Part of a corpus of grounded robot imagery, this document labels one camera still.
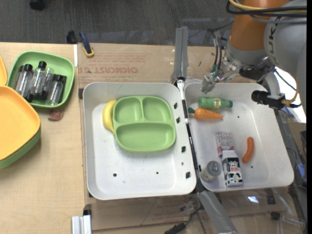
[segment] toy sausage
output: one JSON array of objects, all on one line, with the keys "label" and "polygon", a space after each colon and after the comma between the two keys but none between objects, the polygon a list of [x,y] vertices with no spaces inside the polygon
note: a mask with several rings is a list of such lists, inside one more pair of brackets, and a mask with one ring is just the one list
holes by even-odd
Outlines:
[{"label": "toy sausage", "polygon": [[247,151],[242,158],[243,163],[247,163],[254,154],[254,139],[252,137],[247,138]]}]

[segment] chair wheel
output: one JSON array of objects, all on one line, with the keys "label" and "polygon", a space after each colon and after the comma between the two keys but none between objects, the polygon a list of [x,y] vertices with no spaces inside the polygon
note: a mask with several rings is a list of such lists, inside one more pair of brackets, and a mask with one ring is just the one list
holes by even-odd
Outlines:
[{"label": "chair wheel", "polygon": [[30,0],[29,5],[35,10],[42,10],[44,8],[43,0]]}]

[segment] small brown object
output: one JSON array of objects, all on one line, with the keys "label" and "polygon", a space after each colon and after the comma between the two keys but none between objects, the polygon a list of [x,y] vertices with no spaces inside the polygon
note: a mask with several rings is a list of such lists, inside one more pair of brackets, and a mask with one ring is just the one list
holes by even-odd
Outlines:
[{"label": "small brown object", "polygon": [[58,108],[52,108],[49,113],[49,120],[60,120],[63,117],[63,110]]}]

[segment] black bottle cap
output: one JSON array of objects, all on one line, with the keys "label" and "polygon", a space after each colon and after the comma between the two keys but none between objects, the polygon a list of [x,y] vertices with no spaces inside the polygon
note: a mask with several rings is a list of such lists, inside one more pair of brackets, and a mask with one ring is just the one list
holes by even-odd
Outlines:
[{"label": "black bottle cap", "polygon": [[63,76],[62,75],[56,75],[54,80],[63,81]]},{"label": "black bottle cap", "polygon": [[32,102],[34,99],[34,95],[33,94],[28,94],[28,96],[26,97],[26,101],[28,102]]},{"label": "black bottle cap", "polygon": [[24,69],[25,71],[31,71],[33,69],[33,66],[31,64],[25,64]]},{"label": "black bottle cap", "polygon": [[47,92],[46,90],[43,90],[42,93],[41,93],[41,95],[42,95],[42,97],[43,97],[44,99],[46,99],[47,96],[48,96],[48,92]]},{"label": "black bottle cap", "polygon": [[273,220],[279,220],[280,217],[281,217],[281,214],[280,214],[280,213],[271,212],[271,219],[273,219]]},{"label": "black bottle cap", "polygon": [[40,61],[38,67],[39,68],[45,68],[47,66],[47,63],[45,61]]}]

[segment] bottle label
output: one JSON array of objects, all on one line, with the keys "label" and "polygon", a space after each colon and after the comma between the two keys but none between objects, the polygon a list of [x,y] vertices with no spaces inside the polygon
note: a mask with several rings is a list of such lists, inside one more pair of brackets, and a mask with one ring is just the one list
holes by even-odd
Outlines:
[{"label": "bottle label", "polygon": [[221,101],[220,100],[215,100],[214,101],[214,109],[219,109],[221,106]]}]

